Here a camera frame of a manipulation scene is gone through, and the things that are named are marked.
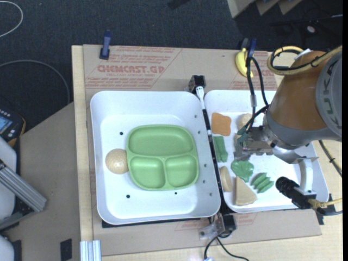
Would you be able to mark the green divided plate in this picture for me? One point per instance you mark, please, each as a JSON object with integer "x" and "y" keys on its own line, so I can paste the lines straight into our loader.
{"x": 163, "y": 145}

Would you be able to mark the beige wedge slice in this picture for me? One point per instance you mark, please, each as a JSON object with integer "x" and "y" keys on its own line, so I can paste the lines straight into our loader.
{"x": 243, "y": 194}

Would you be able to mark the thin black and white rod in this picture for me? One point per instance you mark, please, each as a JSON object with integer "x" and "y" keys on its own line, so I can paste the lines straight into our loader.
{"x": 207, "y": 124}

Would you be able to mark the beige round bread roll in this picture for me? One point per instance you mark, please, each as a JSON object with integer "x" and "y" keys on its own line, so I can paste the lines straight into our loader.
{"x": 244, "y": 120}

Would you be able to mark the green lettuce leaf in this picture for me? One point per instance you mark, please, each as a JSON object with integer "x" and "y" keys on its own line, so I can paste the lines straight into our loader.
{"x": 242, "y": 168}

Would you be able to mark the green bean pod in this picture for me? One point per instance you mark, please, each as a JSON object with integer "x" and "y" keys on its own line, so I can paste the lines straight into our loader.
{"x": 220, "y": 148}

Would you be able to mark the white plastic tray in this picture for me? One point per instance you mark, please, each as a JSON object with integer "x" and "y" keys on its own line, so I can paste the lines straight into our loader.
{"x": 152, "y": 205}
{"x": 274, "y": 200}

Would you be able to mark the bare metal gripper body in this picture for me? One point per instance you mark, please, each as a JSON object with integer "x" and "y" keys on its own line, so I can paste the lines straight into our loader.
{"x": 258, "y": 141}

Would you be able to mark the orange toast slice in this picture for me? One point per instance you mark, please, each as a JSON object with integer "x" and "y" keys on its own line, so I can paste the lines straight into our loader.
{"x": 220, "y": 124}

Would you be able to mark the yellow banana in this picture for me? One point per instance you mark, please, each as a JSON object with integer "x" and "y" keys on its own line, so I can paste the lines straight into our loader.
{"x": 241, "y": 62}

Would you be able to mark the beige round bun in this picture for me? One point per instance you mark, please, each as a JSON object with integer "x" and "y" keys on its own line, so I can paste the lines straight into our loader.
{"x": 116, "y": 161}

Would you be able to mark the brown cardboard board red print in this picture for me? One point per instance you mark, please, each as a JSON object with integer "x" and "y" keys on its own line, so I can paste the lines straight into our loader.
{"x": 152, "y": 64}

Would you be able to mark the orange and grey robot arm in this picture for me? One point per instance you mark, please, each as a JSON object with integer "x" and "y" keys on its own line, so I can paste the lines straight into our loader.
{"x": 296, "y": 105}

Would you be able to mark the black cylinder on white bracket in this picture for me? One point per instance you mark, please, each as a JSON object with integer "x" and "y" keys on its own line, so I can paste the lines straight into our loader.
{"x": 292, "y": 190}

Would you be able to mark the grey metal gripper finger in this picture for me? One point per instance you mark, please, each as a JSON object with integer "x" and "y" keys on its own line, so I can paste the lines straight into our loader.
{"x": 248, "y": 156}
{"x": 238, "y": 152}

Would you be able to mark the green ridged pea pod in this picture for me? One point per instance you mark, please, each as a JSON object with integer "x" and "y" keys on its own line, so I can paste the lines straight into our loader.
{"x": 262, "y": 183}

